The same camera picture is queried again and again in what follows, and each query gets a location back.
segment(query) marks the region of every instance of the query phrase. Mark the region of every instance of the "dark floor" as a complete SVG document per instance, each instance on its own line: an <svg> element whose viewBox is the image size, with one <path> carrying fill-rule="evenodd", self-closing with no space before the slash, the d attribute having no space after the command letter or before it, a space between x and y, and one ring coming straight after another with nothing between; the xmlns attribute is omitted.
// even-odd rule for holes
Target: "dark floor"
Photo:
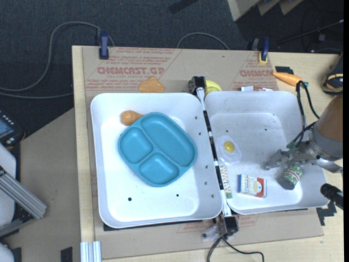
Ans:
<svg viewBox="0 0 349 262"><path fill-rule="evenodd" d="M185 0L0 0L0 109L9 112L31 135L73 107L72 96L23 99L13 95L47 97L72 92L71 46L95 44L95 29L88 26L57 30L52 62L43 80L27 91L6 90L22 90L43 75L50 36L68 21L89 22L108 30L117 46L177 47L186 34L204 32L218 37L231 50L245 50L254 38L269 37L270 51L343 51L343 24L321 34L278 42L343 19L344 0L304 0L287 15L277 5L261 16L256 7L237 22L232 20L227 0L181 1ZM202 35L186 38L180 47L225 49Z"/></svg>

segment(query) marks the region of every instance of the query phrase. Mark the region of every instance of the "blue clamp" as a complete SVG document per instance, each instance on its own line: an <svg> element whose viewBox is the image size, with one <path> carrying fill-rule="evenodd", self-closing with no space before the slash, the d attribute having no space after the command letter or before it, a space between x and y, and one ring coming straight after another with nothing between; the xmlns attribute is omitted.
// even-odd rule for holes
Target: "blue clamp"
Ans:
<svg viewBox="0 0 349 262"><path fill-rule="evenodd" d="M263 41L262 51L259 54L259 63L266 64L268 62L269 38L265 37Z"/></svg>
<svg viewBox="0 0 349 262"><path fill-rule="evenodd" d="M109 59L108 31L101 30L99 40L101 46L99 49L99 59Z"/></svg>

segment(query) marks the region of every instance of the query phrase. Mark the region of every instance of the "yellow ball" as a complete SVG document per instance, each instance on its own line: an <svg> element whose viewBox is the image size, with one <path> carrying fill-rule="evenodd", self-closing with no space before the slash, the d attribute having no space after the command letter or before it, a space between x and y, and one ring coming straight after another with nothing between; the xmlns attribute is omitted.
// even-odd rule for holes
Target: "yellow ball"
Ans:
<svg viewBox="0 0 349 262"><path fill-rule="evenodd" d="M233 152L235 150L235 145L230 141L226 141L223 147L227 152Z"/></svg>

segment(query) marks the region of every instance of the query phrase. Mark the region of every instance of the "blue plate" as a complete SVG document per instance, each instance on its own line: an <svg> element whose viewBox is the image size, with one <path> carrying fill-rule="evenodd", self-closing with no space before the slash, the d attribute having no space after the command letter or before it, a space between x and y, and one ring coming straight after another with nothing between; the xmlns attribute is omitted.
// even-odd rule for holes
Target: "blue plate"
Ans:
<svg viewBox="0 0 349 262"><path fill-rule="evenodd" d="M197 158L192 139L159 112L144 115L130 125L118 140L118 150L133 171L155 187L180 178Z"/></svg>

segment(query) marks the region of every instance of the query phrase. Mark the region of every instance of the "metal can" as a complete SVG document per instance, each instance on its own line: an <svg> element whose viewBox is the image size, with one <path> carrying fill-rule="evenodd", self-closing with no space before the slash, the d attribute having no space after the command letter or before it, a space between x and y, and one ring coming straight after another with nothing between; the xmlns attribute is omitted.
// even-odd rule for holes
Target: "metal can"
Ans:
<svg viewBox="0 0 349 262"><path fill-rule="evenodd" d="M287 167L284 173L279 177L279 184L288 190L293 190L303 175L303 170L300 166L291 164Z"/></svg>

